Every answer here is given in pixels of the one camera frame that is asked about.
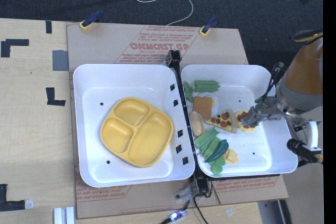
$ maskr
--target pizza slice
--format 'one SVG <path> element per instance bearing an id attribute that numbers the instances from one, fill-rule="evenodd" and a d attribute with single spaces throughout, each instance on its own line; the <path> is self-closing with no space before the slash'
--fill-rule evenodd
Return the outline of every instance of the pizza slice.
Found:
<path id="1" fill-rule="evenodd" d="M 245 117 L 247 114 L 247 110 L 239 110 L 236 113 L 236 119 L 237 119 L 237 126 L 240 130 L 242 130 L 245 133 L 251 133 L 253 132 L 257 127 L 250 127 L 249 125 L 246 125 L 245 127 L 243 126 L 243 124 L 241 123 L 241 118 Z"/>
<path id="2" fill-rule="evenodd" d="M 237 132 L 237 122 L 233 111 L 227 110 L 205 121 L 206 124 L 221 128 L 227 132 Z"/>

